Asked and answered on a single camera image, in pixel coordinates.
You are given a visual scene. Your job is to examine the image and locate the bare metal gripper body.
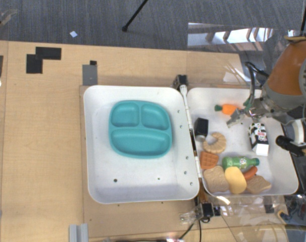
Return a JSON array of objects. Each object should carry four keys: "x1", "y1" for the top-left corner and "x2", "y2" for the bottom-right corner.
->
[{"x1": 242, "y1": 97, "x2": 275, "y2": 118}]

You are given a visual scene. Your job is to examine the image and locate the orange carrot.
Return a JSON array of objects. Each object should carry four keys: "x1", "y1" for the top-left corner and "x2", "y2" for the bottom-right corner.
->
[{"x1": 214, "y1": 103, "x2": 245, "y2": 115}]

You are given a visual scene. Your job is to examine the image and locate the white plastic tray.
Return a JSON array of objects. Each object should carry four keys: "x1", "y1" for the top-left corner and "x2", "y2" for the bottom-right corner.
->
[
  {"x1": 186, "y1": 87, "x2": 300, "y2": 197},
  {"x1": 82, "y1": 85, "x2": 200, "y2": 205}
]

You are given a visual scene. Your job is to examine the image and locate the cow print milk carton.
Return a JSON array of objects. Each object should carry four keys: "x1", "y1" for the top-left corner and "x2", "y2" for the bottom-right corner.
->
[{"x1": 248, "y1": 122, "x2": 270, "y2": 157}]

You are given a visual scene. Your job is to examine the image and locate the tan croissant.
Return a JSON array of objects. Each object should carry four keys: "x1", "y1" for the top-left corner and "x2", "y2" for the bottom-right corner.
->
[{"x1": 202, "y1": 132, "x2": 227, "y2": 154}]

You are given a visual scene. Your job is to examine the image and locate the black carton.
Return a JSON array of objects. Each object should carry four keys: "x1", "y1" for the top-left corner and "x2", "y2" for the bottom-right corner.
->
[{"x1": 193, "y1": 117, "x2": 210, "y2": 142}]

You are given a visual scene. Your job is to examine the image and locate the green bottle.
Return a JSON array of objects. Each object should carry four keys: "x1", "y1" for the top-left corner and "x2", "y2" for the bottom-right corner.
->
[{"x1": 221, "y1": 156, "x2": 260, "y2": 172}]

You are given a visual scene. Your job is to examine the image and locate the orange waffle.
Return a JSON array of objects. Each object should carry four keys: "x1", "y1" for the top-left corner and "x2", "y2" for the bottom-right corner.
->
[{"x1": 199, "y1": 151, "x2": 220, "y2": 170}]

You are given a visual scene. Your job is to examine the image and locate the orange sausage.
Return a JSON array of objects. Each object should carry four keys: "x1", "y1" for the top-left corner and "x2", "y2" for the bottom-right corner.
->
[{"x1": 242, "y1": 166, "x2": 259, "y2": 181}]

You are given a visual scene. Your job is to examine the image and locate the yellow oval block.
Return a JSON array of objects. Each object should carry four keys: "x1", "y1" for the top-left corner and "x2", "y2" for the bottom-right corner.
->
[{"x1": 224, "y1": 166, "x2": 247, "y2": 195}]

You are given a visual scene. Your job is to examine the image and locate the pale bread slice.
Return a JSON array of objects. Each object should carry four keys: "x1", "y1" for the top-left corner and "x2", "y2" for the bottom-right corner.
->
[{"x1": 202, "y1": 165, "x2": 230, "y2": 194}]

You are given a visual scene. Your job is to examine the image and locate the brown bread slice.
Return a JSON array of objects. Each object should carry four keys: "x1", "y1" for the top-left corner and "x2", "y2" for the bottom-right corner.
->
[{"x1": 244, "y1": 175, "x2": 272, "y2": 195}]

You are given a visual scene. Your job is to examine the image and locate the teal divided plate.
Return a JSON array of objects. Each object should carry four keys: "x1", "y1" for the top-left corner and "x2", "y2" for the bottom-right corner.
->
[{"x1": 108, "y1": 99, "x2": 173, "y2": 160}]

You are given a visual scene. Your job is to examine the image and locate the black cylinder on white bracket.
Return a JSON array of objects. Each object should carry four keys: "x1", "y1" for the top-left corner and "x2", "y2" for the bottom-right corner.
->
[{"x1": 275, "y1": 118, "x2": 306, "y2": 158}]

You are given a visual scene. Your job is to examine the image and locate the black block with thin wires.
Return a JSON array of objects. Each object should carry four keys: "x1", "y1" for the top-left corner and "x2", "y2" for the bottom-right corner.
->
[
  {"x1": 174, "y1": 74, "x2": 188, "y2": 88},
  {"x1": 200, "y1": 202, "x2": 221, "y2": 223}
]

